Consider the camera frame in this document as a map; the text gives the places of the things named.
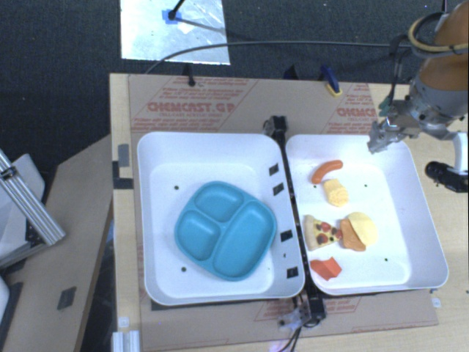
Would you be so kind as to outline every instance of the black carpet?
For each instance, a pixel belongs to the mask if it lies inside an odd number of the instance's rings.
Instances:
[[[388,43],[442,0],[222,0],[228,41]],[[463,0],[449,0],[454,7]],[[30,153],[42,172],[109,132],[108,74],[151,63],[120,59],[119,0],[0,0],[0,148]],[[387,83],[385,48],[231,48],[231,66],[196,65],[201,76],[281,78],[296,64],[315,79],[328,64],[341,81]],[[404,76],[418,69],[408,59]],[[155,73],[180,74],[168,63]]]

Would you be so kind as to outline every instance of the toy sausage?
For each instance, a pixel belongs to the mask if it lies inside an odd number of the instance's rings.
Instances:
[[[336,169],[341,169],[344,166],[342,161],[328,161],[324,163],[320,168],[316,170],[311,181],[313,184],[319,184],[322,178],[329,173],[330,171],[334,171]]]

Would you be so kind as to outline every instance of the table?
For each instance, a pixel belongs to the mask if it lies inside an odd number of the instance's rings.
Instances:
[[[161,76],[140,76],[146,82],[149,78],[158,82]],[[269,98],[284,96],[286,81],[266,81],[269,85]],[[298,82],[301,89],[311,84],[305,81]],[[323,87],[323,83],[313,82],[313,86]],[[377,106],[388,94],[389,85],[369,84],[367,85],[372,96],[372,101]],[[403,98],[408,87],[402,85],[396,89],[396,97]],[[315,93],[319,98],[324,94]],[[305,97],[301,91],[298,97]],[[304,108],[312,108],[308,103],[319,103],[310,95],[304,98]],[[117,316],[118,331],[127,332],[140,330],[141,312],[139,306],[139,275],[136,249],[136,217],[135,200],[133,192],[129,191],[126,182],[133,179],[133,156],[131,127],[129,117],[135,115],[131,111],[129,100],[133,97],[129,88],[129,75],[111,75],[111,123],[112,123],[112,158],[114,162],[114,221],[116,224],[115,252],[116,252],[116,275],[117,275]],[[284,113],[279,107],[276,110],[264,111],[266,119],[271,114]],[[223,122],[226,129],[233,127],[236,123],[236,115]],[[239,121],[240,129],[249,124],[247,120]],[[467,131],[467,121],[455,122],[452,130]],[[469,326],[469,282],[468,282],[468,195],[455,194],[442,186],[435,184],[424,174],[425,165],[432,160],[442,161],[453,165],[454,148],[451,142],[439,142],[429,136],[421,135],[415,140],[407,140],[416,168],[421,180],[421,185],[426,195],[429,209],[437,228],[440,242],[445,252],[449,266],[449,279],[440,289],[432,293],[437,308],[439,326],[418,327],[388,331],[374,331],[357,334],[333,335],[327,337],[305,337],[300,338],[297,343],[298,351],[461,351],[463,345],[469,345],[467,328]],[[126,150],[130,148],[130,155],[124,160],[125,165],[119,165],[125,158]],[[191,351],[271,351],[280,349],[284,342],[254,342],[238,345],[224,345],[191,349]],[[172,349],[174,351],[185,351],[185,349]]]

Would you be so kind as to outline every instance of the blue divided plate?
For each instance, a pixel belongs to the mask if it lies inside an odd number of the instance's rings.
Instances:
[[[177,220],[174,237],[192,261],[226,280],[252,274],[276,234],[272,211],[228,183],[203,185]]]

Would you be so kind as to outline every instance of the cardboard board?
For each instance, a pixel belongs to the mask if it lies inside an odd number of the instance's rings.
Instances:
[[[66,232],[9,274],[23,283],[4,352],[79,351],[106,242],[112,198],[111,140],[61,164],[46,207]]]
[[[132,329],[131,323],[137,325],[146,352],[285,339],[289,332],[279,330],[278,317],[292,310],[291,300],[165,309],[153,304],[152,307],[143,281],[136,145],[146,132],[156,130],[260,133],[264,121],[272,115],[287,116],[290,136],[298,133],[365,134],[377,119],[369,87],[341,83],[344,93],[334,98],[323,82],[202,77],[196,78],[195,87],[190,87],[187,81],[186,77],[177,76],[111,76],[113,159],[121,162],[125,156],[118,155],[118,147],[127,146],[125,152],[130,158],[124,160],[124,170],[126,176],[133,179],[133,189],[128,192],[135,195],[132,203],[119,203],[118,207],[132,207],[135,213],[136,246],[135,251],[126,252],[126,258],[137,259],[139,286],[134,288],[139,292],[141,312],[139,318],[130,318],[119,330]],[[127,262],[117,265],[119,272],[121,277],[130,272]],[[129,290],[132,284],[121,280],[125,291]],[[119,286],[118,280],[118,302],[123,297]],[[303,336],[437,324],[430,294],[425,290],[332,298],[326,301],[326,306],[326,320],[320,327],[305,331]],[[118,316],[121,318],[131,312],[135,309],[126,301],[121,312],[118,309]]]

